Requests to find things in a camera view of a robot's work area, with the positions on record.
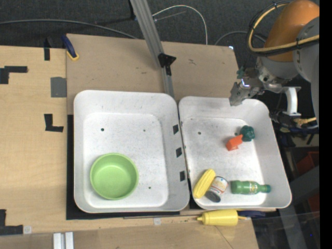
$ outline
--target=gray tape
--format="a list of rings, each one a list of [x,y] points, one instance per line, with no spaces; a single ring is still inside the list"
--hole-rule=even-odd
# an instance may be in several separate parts
[[[63,77],[51,77],[51,97],[67,97],[67,80]]]

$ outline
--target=toy bottle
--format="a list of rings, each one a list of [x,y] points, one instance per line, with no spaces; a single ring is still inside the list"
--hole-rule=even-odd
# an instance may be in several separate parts
[[[203,212],[197,220],[204,225],[213,226],[235,226],[238,224],[239,216],[236,210],[215,210]]]
[[[258,192],[269,193],[271,191],[270,185],[260,185],[254,181],[232,181],[231,192],[242,193],[244,195],[254,195]]]

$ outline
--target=white tray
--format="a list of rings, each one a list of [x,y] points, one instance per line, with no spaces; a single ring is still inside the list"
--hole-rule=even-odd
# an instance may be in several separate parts
[[[203,197],[195,199],[206,210],[284,208],[292,194],[265,104],[247,99],[230,106],[228,99],[185,97],[179,103],[179,115],[191,187],[203,172],[212,168],[228,182],[256,181],[271,185],[270,193],[235,195],[230,185],[219,203]],[[227,141],[248,125],[255,139],[228,151]]]
[[[131,158],[139,184],[127,198],[107,200],[89,173],[106,153]],[[174,99],[163,93],[86,90],[74,100],[74,199],[88,213],[179,211],[189,187]]]

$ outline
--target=green plate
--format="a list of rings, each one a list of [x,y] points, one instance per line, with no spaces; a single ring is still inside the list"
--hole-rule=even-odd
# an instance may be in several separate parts
[[[118,200],[133,193],[139,182],[139,173],[127,156],[109,153],[97,158],[92,165],[90,182],[103,198]]]

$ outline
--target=orange toy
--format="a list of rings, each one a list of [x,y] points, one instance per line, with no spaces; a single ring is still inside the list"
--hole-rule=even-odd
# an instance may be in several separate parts
[[[242,144],[242,137],[243,135],[237,135],[236,137],[230,139],[226,144],[228,151],[238,149],[238,145]]]

